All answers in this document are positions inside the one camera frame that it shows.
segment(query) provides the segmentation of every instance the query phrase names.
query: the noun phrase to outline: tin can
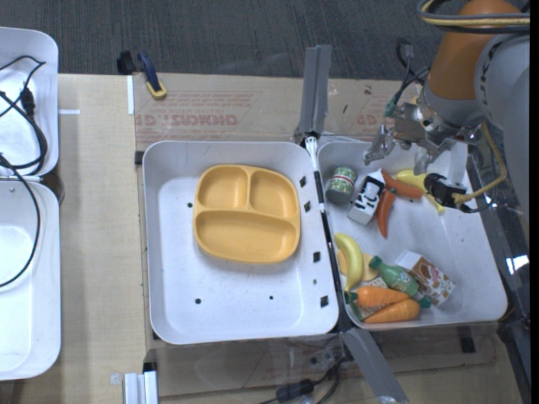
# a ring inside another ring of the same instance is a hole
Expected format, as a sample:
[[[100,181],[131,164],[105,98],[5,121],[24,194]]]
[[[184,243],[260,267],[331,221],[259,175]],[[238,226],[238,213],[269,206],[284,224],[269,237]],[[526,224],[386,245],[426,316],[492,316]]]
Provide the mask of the tin can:
[[[337,167],[329,180],[326,198],[334,204],[346,204],[354,191],[357,173],[346,166]]]

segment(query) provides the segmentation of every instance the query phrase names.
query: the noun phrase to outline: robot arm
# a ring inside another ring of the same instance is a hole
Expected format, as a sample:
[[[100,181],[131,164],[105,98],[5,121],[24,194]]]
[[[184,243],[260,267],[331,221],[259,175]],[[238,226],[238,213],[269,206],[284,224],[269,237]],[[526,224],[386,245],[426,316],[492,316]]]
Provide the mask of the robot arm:
[[[395,143],[419,146],[414,173],[456,142],[473,144],[485,120],[504,133],[507,168],[529,221],[529,14],[504,0],[469,0],[456,17],[436,16],[448,0],[418,6],[426,22],[448,30],[416,104],[389,116],[365,161],[389,154]]]

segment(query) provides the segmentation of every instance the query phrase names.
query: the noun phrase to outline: toy carrot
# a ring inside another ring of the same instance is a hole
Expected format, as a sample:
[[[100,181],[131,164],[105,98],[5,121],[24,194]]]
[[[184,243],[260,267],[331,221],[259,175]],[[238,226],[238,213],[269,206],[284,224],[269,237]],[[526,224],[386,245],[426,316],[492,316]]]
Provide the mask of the toy carrot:
[[[378,229],[384,238],[387,238],[387,221],[389,220],[389,210],[395,202],[395,194],[391,190],[384,190],[380,196],[380,202],[376,207],[376,220]]]
[[[355,293],[357,294],[355,303],[364,307],[389,306],[409,298],[404,292],[379,286],[361,286]]]
[[[421,306],[416,300],[407,298],[400,302],[395,302],[374,314],[371,314],[363,320],[364,323],[385,323],[385,322],[403,322],[414,319]]]
[[[420,189],[419,187],[397,181],[383,169],[381,170],[381,172],[382,176],[384,177],[386,187],[388,189],[395,189],[398,196],[403,196],[410,199],[421,199],[421,196],[423,196],[424,190]]]

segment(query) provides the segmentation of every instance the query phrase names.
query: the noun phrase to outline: blue and yellow clamp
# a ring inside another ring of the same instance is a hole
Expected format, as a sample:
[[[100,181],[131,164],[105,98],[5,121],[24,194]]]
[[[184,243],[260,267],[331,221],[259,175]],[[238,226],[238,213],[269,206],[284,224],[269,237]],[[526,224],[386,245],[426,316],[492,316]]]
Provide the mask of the blue and yellow clamp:
[[[150,60],[148,54],[142,50],[136,55],[136,58],[141,63],[142,71],[146,73],[146,86],[152,97],[156,100],[165,98],[167,95],[167,89],[157,77],[155,67],[153,66],[152,60]]]

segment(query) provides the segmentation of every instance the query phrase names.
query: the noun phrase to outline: green bottle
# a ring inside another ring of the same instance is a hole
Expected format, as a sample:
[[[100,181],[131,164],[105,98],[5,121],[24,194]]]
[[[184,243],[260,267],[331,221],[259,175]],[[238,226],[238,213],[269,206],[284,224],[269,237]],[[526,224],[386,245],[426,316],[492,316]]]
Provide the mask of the green bottle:
[[[407,293],[412,298],[418,293],[418,282],[400,266],[387,265],[378,256],[371,259],[369,266],[376,269],[393,290]]]

